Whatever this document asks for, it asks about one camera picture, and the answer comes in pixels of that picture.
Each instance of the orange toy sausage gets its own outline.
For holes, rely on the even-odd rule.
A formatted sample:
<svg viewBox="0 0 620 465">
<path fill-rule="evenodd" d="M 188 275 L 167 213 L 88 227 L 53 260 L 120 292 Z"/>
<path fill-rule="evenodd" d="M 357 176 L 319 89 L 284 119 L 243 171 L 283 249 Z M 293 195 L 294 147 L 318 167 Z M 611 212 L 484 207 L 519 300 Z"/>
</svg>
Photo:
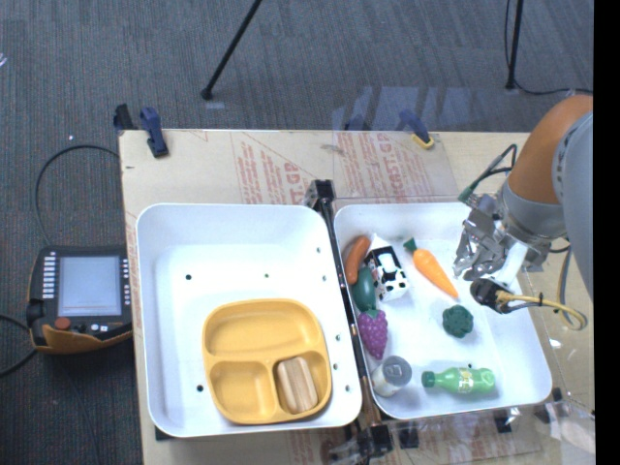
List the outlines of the orange toy sausage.
<svg viewBox="0 0 620 465">
<path fill-rule="evenodd" d="M 370 248 L 370 239 L 365 235 L 358 236 L 351 246 L 351 251 L 345 261 L 345 279 L 347 284 L 353 285 L 357 282 L 357 271 L 361 261 L 364 260 L 366 253 L 368 253 L 368 248 Z"/>
</svg>

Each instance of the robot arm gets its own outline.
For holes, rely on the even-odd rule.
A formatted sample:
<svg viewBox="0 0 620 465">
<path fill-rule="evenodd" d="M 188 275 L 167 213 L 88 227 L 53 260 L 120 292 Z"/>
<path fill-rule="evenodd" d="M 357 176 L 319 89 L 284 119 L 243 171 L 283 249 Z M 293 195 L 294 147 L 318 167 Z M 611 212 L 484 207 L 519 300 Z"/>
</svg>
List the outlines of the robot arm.
<svg viewBox="0 0 620 465">
<path fill-rule="evenodd" d="M 555 105 L 532 131 L 498 194 L 466 201 L 472 211 L 453 264 L 457 276 L 490 277 L 506 289 L 522 266 L 542 265 L 552 241 L 565 237 L 594 299 L 592 120 L 590 96 Z"/>
</svg>

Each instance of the tripod leg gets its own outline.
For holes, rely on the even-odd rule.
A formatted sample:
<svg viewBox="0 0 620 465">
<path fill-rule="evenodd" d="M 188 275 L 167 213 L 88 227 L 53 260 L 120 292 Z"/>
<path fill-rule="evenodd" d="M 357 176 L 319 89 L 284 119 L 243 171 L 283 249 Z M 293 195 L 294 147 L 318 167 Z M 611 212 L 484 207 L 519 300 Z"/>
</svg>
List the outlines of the tripod leg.
<svg viewBox="0 0 620 465">
<path fill-rule="evenodd" d="M 217 69 L 215 70 L 215 73 L 211 77 L 211 80 L 209 81 L 209 84 L 204 88 L 203 91 L 201 91 L 201 96 L 205 100 L 211 100 L 211 98 L 213 98 L 213 94 L 211 93 L 211 90 L 213 89 L 213 86 L 217 82 L 217 79 L 219 78 L 219 76 L 222 74 L 222 71 L 224 71 L 224 68 L 226 67 L 227 62 L 231 58 L 231 55 L 233 55 L 234 49 L 236 48 L 237 44 L 241 40 L 241 37 L 243 36 L 243 33 L 245 33 L 245 29 L 248 27 L 248 24 L 250 24 L 250 21 L 252 20 L 252 17 L 254 17 L 254 14 L 259 9 L 259 6 L 261 5 L 262 1 L 263 0 L 255 0 L 254 1 L 254 3 L 252 4 L 252 7 L 250 8 L 250 11 L 248 12 L 247 16 L 243 19 L 243 22 L 241 22 L 241 26 L 239 27 L 239 29 L 237 30 L 236 34 L 234 35 L 234 38 L 232 38 L 231 44 L 229 45 L 228 49 L 226 50 L 226 53 L 224 54 L 224 57 L 222 57 L 222 60 L 220 61 L 220 64 L 217 66 Z"/>
<path fill-rule="evenodd" d="M 516 51 L 519 47 L 519 33 L 521 30 L 521 15 L 523 14 L 523 0 L 516 1 L 516 17 L 514 19 L 514 31 L 512 34 L 512 52 L 511 62 L 509 63 L 508 82 L 506 87 L 508 89 L 514 89 L 514 68 L 516 67 Z"/>
</svg>

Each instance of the yellow plate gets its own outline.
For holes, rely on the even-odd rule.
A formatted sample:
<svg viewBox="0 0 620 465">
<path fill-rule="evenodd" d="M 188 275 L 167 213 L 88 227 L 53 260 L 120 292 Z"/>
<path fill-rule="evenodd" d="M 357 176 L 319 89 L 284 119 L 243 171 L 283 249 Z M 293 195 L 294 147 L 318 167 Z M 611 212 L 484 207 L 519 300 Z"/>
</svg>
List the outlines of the yellow plate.
<svg viewBox="0 0 620 465">
<path fill-rule="evenodd" d="M 202 328 L 202 357 L 215 405 L 236 423 L 304 419 L 331 395 L 323 331 L 312 311 L 293 299 L 248 299 L 214 309 Z M 306 361 L 318 397 L 301 413 L 288 407 L 276 370 L 292 357 Z"/>
</svg>

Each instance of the gray carpet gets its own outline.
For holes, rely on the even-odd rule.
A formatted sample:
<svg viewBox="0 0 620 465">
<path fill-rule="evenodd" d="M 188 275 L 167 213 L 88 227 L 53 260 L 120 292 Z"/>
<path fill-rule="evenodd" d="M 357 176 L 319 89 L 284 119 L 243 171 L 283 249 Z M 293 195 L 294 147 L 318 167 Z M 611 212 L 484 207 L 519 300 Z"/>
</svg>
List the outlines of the gray carpet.
<svg viewBox="0 0 620 465">
<path fill-rule="evenodd" d="M 75 144 L 115 150 L 120 104 L 136 124 L 154 107 L 165 128 L 339 130 L 359 116 L 386 130 L 411 109 L 431 132 L 526 132 L 567 91 L 593 90 L 594 0 L 523 0 L 512 88 L 517 0 L 508 27 L 509 0 L 263 0 L 205 101 L 253 2 L 0 0 L 0 313 L 25 321 L 46 243 L 33 205 L 40 170 Z M 58 158 L 38 201 L 56 244 L 124 238 L 113 155 Z M 0 319 L 0 370 L 29 350 L 27 333 Z M 38 354 L 0 378 L 0 463 L 141 457 L 131 340 Z"/>
</svg>

